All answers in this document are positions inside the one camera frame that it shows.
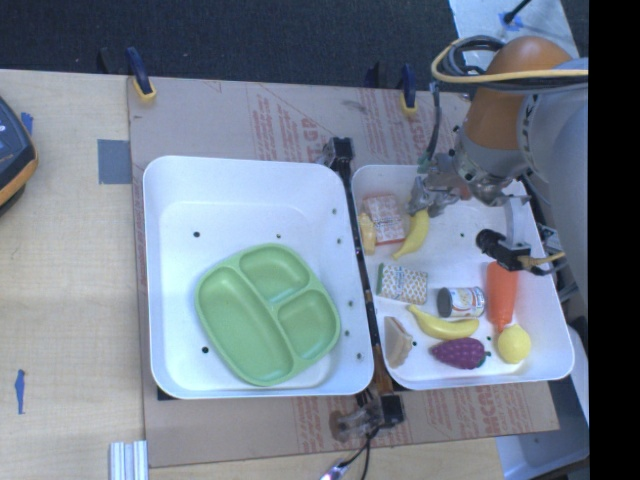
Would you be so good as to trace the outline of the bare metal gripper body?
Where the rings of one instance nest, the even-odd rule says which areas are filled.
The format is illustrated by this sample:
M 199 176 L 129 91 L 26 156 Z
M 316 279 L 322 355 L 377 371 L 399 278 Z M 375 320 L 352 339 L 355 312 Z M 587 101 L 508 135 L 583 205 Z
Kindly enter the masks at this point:
M 438 153 L 425 165 L 425 186 L 431 191 L 455 191 L 459 201 L 477 199 L 486 206 L 502 205 L 511 177 L 491 174 L 466 153 Z

